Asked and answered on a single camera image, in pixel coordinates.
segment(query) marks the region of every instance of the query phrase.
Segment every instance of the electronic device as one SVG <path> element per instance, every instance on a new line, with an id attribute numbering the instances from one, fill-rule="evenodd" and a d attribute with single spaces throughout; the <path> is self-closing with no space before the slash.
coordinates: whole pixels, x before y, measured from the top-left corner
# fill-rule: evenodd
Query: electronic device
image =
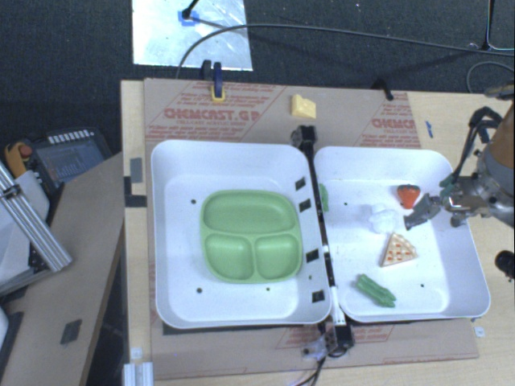
<path id="1" fill-rule="evenodd" d="M 27 170 L 34 171 L 49 196 L 63 183 L 110 156 L 104 137 L 93 127 L 54 130 L 41 138 L 26 138 L 5 148 L 6 163 L 13 176 L 18 178 Z"/>

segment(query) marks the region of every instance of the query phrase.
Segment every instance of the green divided plate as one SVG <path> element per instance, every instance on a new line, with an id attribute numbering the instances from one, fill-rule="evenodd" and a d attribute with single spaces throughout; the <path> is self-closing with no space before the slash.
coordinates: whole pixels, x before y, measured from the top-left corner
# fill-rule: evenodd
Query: green divided plate
<path id="1" fill-rule="evenodd" d="M 232 283 L 282 281 L 303 259 L 299 218 L 286 197 L 270 191 L 218 191 L 200 214 L 209 269 Z"/>

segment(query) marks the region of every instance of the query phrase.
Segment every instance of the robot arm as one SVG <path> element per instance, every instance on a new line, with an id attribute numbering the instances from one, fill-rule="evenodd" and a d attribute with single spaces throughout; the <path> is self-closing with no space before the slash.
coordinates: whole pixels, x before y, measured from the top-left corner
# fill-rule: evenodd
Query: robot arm
<path id="1" fill-rule="evenodd" d="M 487 96 L 513 101 L 513 83 L 487 92 Z M 469 122 L 469 134 L 455 171 L 440 186 L 439 196 L 424 195 L 411 215 L 405 216 L 408 230 L 436 216 L 441 207 L 452 213 L 451 224 L 458 227 L 468 217 L 494 216 L 513 228 L 513 104 L 504 119 L 488 108 L 477 110 Z M 496 129 L 489 139 L 487 129 Z M 479 135 L 486 144 L 476 151 L 476 171 L 461 176 L 464 161 Z"/>

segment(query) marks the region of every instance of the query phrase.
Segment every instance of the green cucumber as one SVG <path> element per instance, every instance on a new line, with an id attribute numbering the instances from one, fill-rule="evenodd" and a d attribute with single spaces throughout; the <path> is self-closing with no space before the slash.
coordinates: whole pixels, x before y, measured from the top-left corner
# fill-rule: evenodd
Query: green cucumber
<path id="1" fill-rule="evenodd" d="M 397 298 L 385 287 L 378 285 L 366 274 L 361 274 L 357 279 L 356 287 L 364 294 L 371 297 L 379 306 L 395 307 Z"/>
<path id="2" fill-rule="evenodd" d="M 329 211 L 329 194 L 328 189 L 322 183 L 319 183 L 320 200 L 322 201 L 322 211 Z"/>

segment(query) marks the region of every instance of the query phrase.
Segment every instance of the toy pizza slice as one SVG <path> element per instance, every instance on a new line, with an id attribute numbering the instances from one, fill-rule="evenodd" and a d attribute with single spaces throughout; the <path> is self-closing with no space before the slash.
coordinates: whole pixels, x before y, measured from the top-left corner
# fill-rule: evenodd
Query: toy pizza slice
<path id="1" fill-rule="evenodd" d="M 392 233 L 386 246 L 381 267 L 412 261 L 415 257 L 417 257 L 415 247 L 401 235 Z"/>

